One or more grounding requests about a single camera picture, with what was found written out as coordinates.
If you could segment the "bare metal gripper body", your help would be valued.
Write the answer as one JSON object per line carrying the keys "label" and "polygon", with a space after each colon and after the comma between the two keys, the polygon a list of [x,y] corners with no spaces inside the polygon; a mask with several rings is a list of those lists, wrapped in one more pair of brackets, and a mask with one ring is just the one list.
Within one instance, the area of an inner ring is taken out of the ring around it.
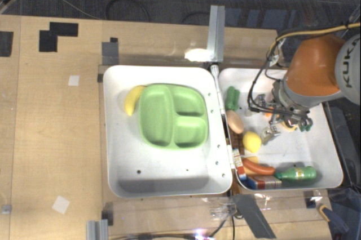
{"label": "bare metal gripper body", "polygon": [[271,116],[271,125],[274,126],[283,121],[289,121],[298,128],[310,128],[310,108],[300,105],[286,105],[272,103],[274,108]]}

